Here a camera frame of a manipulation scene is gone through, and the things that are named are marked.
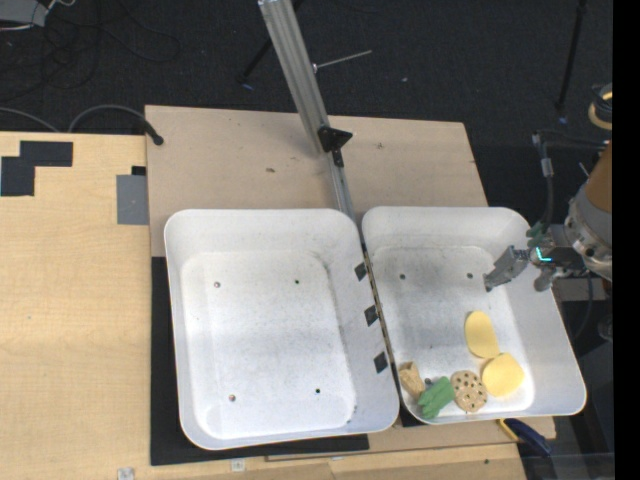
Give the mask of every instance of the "gray cable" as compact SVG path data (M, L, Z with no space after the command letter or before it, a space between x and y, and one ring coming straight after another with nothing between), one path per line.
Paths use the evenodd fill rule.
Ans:
M128 112L129 114L133 114L134 116L139 117L142 120L144 119L144 116L138 112L137 110L133 110L132 108L129 107L124 107L122 105L111 105L111 104L106 104L106 105L96 105L95 107L91 107L88 108L87 110L81 112L80 114L78 114L75 119L73 121L71 121L71 124L69 125L69 129L67 130L68 132L72 132L73 129L76 127L76 125L87 115L90 114L91 112L95 112L97 110L122 110L123 112Z
M51 130L53 132L60 133L60 130L58 130L55 126L50 125L49 123L47 123L46 121L43 121L39 117L32 116L31 114L27 114L26 112L23 112L22 110L15 110L13 108L0 107L0 111L8 112L9 114L17 114L17 115L22 116L22 117L27 117L27 118L31 119L32 121L35 121L36 123L40 123L42 126L46 126L47 128L49 128L49 130Z
M133 110L132 108L125 107L123 105L106 104L106 105L96 105L95 107L90 107L87 110L78 114L78 116L76 116L76 118L73 121L71 121L68 132L72 132L73 129L78 124L78 122L80 122L80 120L82 120L87 114L90 114L91 112L95 112L97 110L121 110L123 112L128 112L129 114L132 114L140 118L140 120L142 121L144 132L148 133L151 136L153 143L156 146L161 146L162 144L164 144L164 139L160 136L158 132L155 131L153 126L151 126L151 124L149 123L149 121L146 120L143 114L141 114L137 110Z

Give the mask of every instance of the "yellow round object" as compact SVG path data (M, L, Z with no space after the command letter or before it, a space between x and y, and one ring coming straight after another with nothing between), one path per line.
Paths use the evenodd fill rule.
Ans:
M482 371L482 383L489 394L499 397L513 393L524 380L522 366L508 352L487 363Z
M472 354L482 358L496 357L500 353L498 338L491 319L482 311L473 311L464 322L464 336Z

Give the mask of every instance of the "white plastic bin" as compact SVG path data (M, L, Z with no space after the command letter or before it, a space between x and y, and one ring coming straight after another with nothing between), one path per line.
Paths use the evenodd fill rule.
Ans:
M355 224L184 210L165 244L180 422L205 449L381 431L399 399Z
M526 249L529 225L506 208L378 207L362 222L373 277L397 365L413 361L421 376L437 380L455 371L480 373L464 336L469 312L489 315L502 352L525 371L511 395L489 397L478 412L455 403L425 420L402 389L407 409L426 423L571 415L586 401L580 368L550 290L533 287L529 265L513 281L487 293L483 274L510 246Z

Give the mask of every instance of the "black clip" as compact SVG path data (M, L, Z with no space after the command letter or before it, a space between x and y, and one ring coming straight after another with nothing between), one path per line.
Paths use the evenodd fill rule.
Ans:
M324 152L328 153L331 151L333 154L333 163L338 167L344 167L340 149L353 137L353 133L322 125L318 128L318 137L320 138L320 144L322 144Z

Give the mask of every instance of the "metal rod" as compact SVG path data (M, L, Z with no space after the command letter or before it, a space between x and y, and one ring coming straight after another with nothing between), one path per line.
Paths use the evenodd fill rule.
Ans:
M344 168L335 165L331 152L324 153L320 145L318 130L330 126L329 117L291 0L258 0L258 5L307 136L315 151L325 154L329 162L338 209L355 221Z
M567 59L567 67L564 72L564 79L562 81L562 87L560 89L560 96L556 102L556 109L561 118L564 118L564 101L569 91L569 82L571 81L571 72L573 71L573 64L576 58L576 51L578 49L578 40L580 39L580 29L582 28L582 18L587 11L587 0L579 0L578 7L576 9L576 22L573 27L573 37L571 39L571 47L569 48L569 57Z
M332 66L333 64L337 64L338 62L344 62L346 60L357 59L358 57L362 57L363 55L369 55L373 50L367 50L366 52L354 53L353 55L348 55L347 57L340 57L339 59L332 60L329 62L324 62L322 64L314 64L313 72L317 73L320 68L324 68L326 66Z
M302 2L304 1L305 0L296 0L293 3L293 9L297 11L298 7L300 7L302 5ZM247 82L247 79L249 78L253 70L256 68L256 66L260 63L260 61L262 60L262 57L264 57L266 53L271 49L271 46L273 46L273 43L269 38L262 45L262 48L258 50L258 53L256 53L255 57L251 60L251 62L249 62L245 70L236 77L238 83L245 84Z

